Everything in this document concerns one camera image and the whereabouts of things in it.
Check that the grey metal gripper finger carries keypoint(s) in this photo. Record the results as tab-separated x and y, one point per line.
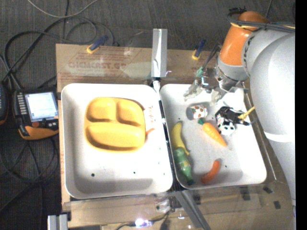
192	91
216	97

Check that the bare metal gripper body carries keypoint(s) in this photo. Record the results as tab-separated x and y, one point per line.
217	80

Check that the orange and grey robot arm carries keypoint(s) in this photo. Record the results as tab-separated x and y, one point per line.
271	80

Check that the white can with coloured dots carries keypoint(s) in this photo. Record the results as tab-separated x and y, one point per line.
197	112

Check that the orange carrot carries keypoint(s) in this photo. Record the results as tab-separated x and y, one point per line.
213	133

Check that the yellow banana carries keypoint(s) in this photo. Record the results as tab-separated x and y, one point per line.
178	135

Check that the white plastic tray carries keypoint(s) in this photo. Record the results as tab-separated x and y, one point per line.
239	162
115	171

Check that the green bottle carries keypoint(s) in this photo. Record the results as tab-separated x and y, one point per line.
183	165

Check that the orange sausage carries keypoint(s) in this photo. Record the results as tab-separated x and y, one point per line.
211	172

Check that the yellow divided plate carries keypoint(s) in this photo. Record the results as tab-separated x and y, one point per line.
115	126

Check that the brown cardboard board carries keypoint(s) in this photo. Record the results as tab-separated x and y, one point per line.
96	68

